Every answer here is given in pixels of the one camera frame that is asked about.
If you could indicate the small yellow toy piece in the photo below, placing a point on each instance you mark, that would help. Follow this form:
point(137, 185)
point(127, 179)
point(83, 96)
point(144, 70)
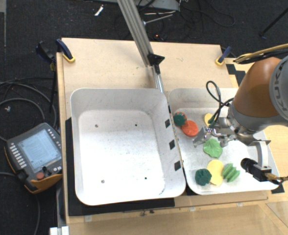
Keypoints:
point(207, 118)

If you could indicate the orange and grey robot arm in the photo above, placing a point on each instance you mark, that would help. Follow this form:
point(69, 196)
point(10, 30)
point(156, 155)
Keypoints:
point(259, 92)

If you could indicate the light green ridged toy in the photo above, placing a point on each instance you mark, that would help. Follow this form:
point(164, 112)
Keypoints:
point(230, 172)

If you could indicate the green lettuce leaf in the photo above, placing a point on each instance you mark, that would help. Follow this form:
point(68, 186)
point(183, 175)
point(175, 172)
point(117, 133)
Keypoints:
point(212, 148)

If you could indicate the yellow flat toy slice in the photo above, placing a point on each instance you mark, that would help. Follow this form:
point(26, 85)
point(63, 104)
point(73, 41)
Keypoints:
point(215, 171)

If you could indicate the dark green ridged toy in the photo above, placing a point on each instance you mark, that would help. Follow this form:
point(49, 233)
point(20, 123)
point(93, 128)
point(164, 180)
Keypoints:
point(180, 119)

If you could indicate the black cylinder on white bracket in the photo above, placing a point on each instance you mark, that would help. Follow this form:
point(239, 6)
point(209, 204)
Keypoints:
point(255, 170)

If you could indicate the pale wood board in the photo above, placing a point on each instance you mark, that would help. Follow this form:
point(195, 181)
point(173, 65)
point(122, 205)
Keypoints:
point(109, 67)

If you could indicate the white plastic tray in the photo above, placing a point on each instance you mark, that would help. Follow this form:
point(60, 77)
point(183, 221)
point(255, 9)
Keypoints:
point(124, 150)
point(198, 155)

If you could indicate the dark green broccoli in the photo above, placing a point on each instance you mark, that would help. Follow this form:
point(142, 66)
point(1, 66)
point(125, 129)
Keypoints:
point(202, 177)

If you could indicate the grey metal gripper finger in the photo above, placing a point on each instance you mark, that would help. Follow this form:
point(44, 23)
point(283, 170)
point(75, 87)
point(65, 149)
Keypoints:
point(200, 137)
point(224, 141)

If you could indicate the orange-red round slice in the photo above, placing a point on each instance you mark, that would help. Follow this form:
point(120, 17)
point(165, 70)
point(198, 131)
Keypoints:
point(190, 128)

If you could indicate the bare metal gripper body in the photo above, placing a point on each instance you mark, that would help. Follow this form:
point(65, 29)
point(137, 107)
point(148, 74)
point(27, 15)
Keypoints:
point(226, 128)

